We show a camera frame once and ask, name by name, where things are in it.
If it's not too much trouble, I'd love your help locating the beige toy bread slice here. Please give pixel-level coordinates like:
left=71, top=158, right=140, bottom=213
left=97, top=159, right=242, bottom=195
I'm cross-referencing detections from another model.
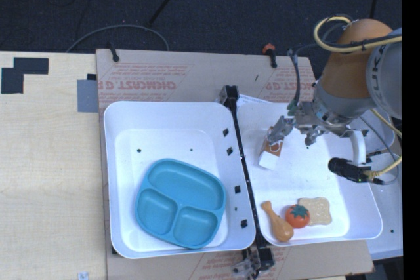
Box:
left=297, top=197, right=333, bottom=227

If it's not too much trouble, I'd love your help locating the tan toy chicken drumstick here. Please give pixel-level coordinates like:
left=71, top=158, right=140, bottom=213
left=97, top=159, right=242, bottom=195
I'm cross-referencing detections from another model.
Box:
left=261, top=200, right=295, bottom=243

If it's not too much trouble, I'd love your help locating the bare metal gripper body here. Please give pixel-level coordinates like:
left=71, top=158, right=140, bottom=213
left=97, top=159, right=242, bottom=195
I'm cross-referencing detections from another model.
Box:
left=293, top=100, right=350, bottom=138

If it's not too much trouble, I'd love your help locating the white and orange carton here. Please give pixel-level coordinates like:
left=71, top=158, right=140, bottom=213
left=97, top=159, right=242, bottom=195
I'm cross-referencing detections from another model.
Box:
left=257, top=130, right=285, bottom=171

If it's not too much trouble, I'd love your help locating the white printed paper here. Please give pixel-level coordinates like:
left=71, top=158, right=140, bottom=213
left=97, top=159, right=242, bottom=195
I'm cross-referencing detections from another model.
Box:
left=237, top=94, right=275, bottom=108

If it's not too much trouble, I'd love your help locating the red toy tomato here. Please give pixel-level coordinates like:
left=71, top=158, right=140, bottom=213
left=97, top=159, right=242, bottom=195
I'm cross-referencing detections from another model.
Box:
left=284, top=203, right=311, bottom=230

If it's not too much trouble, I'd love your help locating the black cylinder on white bracket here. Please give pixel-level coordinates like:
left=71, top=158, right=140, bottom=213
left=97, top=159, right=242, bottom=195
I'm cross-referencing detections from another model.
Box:
left=327, top=129, right=374, bottom=184

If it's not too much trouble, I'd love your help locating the blue divided plate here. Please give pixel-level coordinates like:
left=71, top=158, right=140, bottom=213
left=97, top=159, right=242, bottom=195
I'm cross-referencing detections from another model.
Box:
left=134, top=158, right=228, bottom=250

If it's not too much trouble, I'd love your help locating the thin black and white rod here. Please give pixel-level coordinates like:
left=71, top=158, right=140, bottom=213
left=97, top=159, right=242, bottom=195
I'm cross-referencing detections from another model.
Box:
left=229, top=98, right=267, bottom=250

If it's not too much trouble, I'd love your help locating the brown cardboard board red print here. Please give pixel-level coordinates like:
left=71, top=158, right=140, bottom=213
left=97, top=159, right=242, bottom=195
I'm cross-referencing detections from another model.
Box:
left=95, top=48, right=375, bottom=280

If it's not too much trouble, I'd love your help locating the white plastic tray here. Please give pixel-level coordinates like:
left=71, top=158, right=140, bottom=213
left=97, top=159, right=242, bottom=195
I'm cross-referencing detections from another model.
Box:
left=236, top=101, right=384, bottom=247
left=103, top=100, right=257, bottom=260

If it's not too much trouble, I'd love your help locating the black block with thin wires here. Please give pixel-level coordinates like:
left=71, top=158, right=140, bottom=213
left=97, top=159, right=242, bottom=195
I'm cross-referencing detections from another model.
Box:
left=231, top=246, right=275, bottom=279
left=218, top=85, right=240, bottom=106

